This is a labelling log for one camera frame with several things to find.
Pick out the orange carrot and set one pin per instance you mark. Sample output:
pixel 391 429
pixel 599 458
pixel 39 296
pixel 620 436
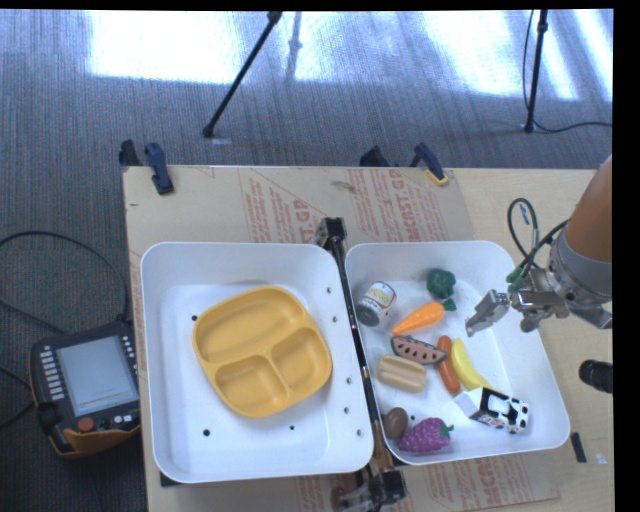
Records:
pixel 422 316

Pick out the brown cardboard board red print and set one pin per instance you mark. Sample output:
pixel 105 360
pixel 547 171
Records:
pixel 280 205

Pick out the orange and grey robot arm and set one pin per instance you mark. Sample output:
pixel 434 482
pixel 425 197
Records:
pixel 592 220

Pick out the small printed can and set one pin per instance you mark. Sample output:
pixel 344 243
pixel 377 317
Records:
pixel 376 302

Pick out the white plastic tray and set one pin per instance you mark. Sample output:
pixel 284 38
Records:
pixel 175 390
pixel 520 365

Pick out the yellow banana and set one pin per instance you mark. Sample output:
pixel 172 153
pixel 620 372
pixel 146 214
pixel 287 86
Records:
pixel 466 367

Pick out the tan bread bun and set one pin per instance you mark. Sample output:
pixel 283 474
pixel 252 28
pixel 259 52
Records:
pixel 401 373

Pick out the orange sausage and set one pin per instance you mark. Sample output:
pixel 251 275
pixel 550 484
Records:
pixel 447 367

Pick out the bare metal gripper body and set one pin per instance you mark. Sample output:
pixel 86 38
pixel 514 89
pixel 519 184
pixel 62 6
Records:
pixel 542 297

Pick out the black and white milk carton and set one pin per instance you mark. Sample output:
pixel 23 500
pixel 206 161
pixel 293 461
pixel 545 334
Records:
pixel 502 411

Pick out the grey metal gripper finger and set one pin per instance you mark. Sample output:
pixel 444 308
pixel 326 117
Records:
pixel 487 310
pixel 531 322

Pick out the green broccoli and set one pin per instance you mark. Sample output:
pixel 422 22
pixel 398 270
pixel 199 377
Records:
pixel 441 283

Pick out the brown egg-shaped toy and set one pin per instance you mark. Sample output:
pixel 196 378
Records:
pixel 395 423

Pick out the black cylinder on white bracket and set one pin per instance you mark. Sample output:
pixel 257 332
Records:
pixel 597 376

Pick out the yellow divided plate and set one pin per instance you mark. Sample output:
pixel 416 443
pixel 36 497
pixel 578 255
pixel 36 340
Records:
pixel 250 320

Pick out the red watermelon slice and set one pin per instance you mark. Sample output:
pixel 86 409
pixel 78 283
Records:
pixel 417 351

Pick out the purple grapes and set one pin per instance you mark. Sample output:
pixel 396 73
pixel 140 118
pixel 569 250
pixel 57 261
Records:
pixel 425 436

